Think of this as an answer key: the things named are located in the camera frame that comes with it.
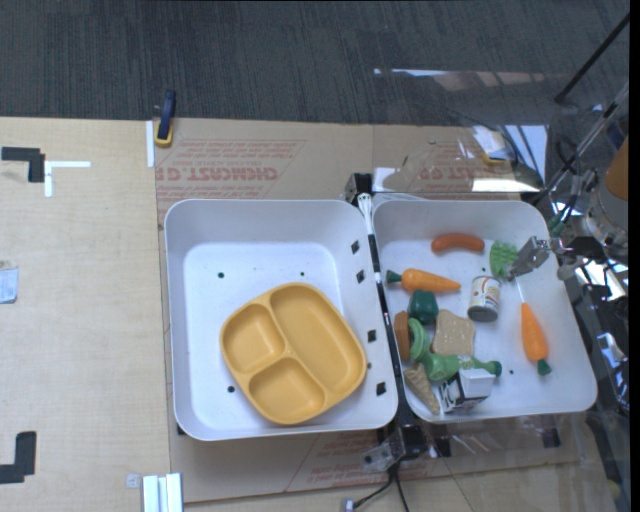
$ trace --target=can label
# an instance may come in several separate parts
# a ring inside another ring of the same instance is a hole
[[[476,322],[493,322],[498,318],[500,281],[491,276],[478,276],[471,285],[467,315]]]

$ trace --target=carrot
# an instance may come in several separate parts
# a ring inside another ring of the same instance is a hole
[[[447,233],[437,236],[431,241],[431,250],[435,253],[454,248],[482,252],[484,250],[484,240],[466,233]]]
[[[410,292],[447,292],[460,289],[460,283],[424,270],[408,268],[402,274],[387,270],[387,283],[400,283]]]
[[[520,328],[522,331],[522,343],[524,352],[530,361],[537,363],[538,374],[547,375],[551,368],[547,364],[549,357],[549,346],[545,338],[542,327],[538,323],[531,306],[523,302],[520,306]]]

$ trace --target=black tape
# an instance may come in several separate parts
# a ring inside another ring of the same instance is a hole
[[[16,436],[16,454],[13,464],[0,464],[0,484],[24,482],[25,475],[36,472],[35,432],[20,432]]]
[[[29,182],[44,182],[44,155],[40,154],[39,148],[3,147],[2,160],[29,162]]]

